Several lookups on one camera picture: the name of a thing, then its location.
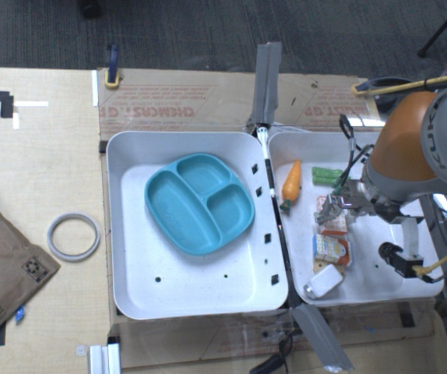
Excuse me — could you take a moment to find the brown paper bag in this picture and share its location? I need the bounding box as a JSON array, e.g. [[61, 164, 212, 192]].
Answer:
[[0, 185, 62, 352]]

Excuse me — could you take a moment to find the red and white packet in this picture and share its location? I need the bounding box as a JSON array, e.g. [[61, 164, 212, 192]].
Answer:
[[315, 195, 350, 236]]

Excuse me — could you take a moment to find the green packet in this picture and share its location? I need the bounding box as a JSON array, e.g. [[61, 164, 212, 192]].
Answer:
[[311, 165, 345, 189]]

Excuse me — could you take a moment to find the blue divided plate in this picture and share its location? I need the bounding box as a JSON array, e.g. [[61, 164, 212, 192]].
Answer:
[[143, 152, 256, 256]]

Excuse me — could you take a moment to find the white plastic tray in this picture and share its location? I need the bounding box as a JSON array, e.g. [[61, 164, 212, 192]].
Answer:
[[266, 130, 445, 308], [105, 130, 290, 321]]

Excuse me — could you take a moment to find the white tape ring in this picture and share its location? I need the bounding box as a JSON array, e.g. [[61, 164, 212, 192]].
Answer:
[[46, 212, 102, 263]]

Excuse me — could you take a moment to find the white bottle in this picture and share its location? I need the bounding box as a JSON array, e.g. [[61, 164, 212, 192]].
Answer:
[[303, 263, 345, 300]]

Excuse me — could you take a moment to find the black cylinder on white bracket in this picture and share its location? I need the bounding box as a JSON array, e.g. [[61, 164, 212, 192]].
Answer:
[[378, 216, 425, 279]]

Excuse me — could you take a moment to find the brown cardboard board red print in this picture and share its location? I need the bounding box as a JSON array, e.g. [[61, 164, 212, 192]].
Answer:
[[97, 67, 437, 369]]

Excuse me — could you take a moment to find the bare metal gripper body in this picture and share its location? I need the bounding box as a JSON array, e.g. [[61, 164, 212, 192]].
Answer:
[[341, 179, 404, 225]]

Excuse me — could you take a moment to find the orange carrot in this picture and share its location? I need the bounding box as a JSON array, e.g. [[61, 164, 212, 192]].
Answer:
[[279, 159, 303, 213]]

